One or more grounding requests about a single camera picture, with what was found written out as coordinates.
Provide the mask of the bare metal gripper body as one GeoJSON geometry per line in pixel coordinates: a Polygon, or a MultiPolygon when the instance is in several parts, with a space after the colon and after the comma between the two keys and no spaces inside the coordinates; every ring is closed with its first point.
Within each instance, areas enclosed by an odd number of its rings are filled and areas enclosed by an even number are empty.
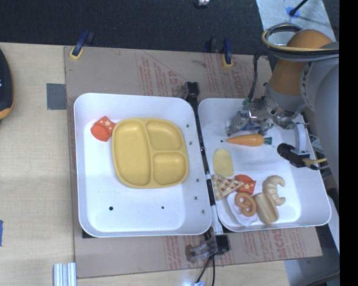
{"type": "Polygon", "coordinates": [[[258,128],[260,124],[269,120],[273,126],[282,129],[293,129],[296,127],[294,118],[299,114],[298,98],[255,98],[243,101],[241,111],[245,118],[243,128],[258,128]]]}

